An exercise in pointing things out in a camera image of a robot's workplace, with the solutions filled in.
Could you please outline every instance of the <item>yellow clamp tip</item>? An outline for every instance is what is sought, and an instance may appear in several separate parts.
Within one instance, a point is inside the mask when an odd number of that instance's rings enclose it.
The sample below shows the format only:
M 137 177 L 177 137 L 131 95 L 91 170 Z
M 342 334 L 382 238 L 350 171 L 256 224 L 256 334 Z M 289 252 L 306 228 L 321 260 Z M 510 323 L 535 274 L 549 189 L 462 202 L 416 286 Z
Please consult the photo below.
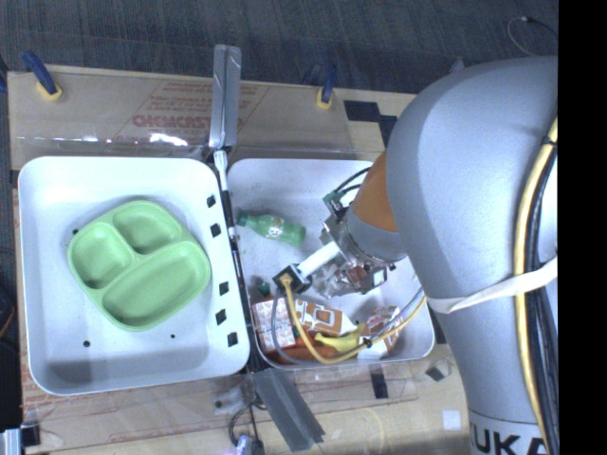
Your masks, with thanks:
M 51 95 L 50 93 L 48 93 L 48 91 L 46 91 L 45 87 L 40 84 L 40 82 L 36 82 L 36 89 L 40 92 L 40 94 L 45 100 L 56 101 L 61 97 L 61 95 L 64 93 L 64 90 L 59 87 L 59 84 L 57 84 L 56 82 L 55 87 L 57 88 L 57 91 Z
M 331 92 L 331 96 L 329 97 L 329 102 L 324 102 L 322 100 L 322 88 L 319 89 L 319 92 L 316 94 L 316 105 L 322 110 L 328 110 L 333 104 L 333 92 Z

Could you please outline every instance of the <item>dark floor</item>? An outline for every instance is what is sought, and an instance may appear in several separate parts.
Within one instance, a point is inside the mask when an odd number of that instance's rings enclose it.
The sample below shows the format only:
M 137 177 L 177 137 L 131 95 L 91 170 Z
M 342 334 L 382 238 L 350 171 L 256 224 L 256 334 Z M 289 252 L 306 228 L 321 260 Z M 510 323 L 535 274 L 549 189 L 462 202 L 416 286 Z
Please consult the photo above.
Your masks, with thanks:
M 217 44 L 239 46 L 244 80 L 418 93 L 465 66 L 558 54 L 559 0 L 0 0 L 0 53 L 68 64 L 210 76 Z M 6 95 L 0 94 L 0 289 L 15 300 Z M 0 349 L 0 401 L 18 389 L 17 327 Z M 18 424 L 0 406 L 0 431 Z

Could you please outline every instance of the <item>bottle label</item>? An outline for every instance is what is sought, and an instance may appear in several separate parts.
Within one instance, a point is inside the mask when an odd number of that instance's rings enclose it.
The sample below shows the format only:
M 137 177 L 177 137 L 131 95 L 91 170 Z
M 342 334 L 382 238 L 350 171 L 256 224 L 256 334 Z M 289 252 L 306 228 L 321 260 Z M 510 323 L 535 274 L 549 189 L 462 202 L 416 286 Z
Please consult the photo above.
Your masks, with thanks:
M 285 219 L 282 217 L 272 216 L 267 229 L 266 237 L 269 239 L 277 239 L 285 230 Z

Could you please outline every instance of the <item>plastic bottle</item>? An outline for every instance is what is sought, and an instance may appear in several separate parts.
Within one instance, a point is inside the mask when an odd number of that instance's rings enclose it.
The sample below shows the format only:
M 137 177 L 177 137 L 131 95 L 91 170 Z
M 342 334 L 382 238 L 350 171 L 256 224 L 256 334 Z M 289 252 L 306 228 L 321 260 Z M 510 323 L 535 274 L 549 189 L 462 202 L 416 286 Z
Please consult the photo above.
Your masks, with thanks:
M 254 216 L 243 212 L 238 217 L 238 226 L 246 226 L 253 229 L 260 236 L 276 241 L 299 246 L 305 239 L 305 227 L 295 223 L 289 223 L 282 217 L 265 214 Z

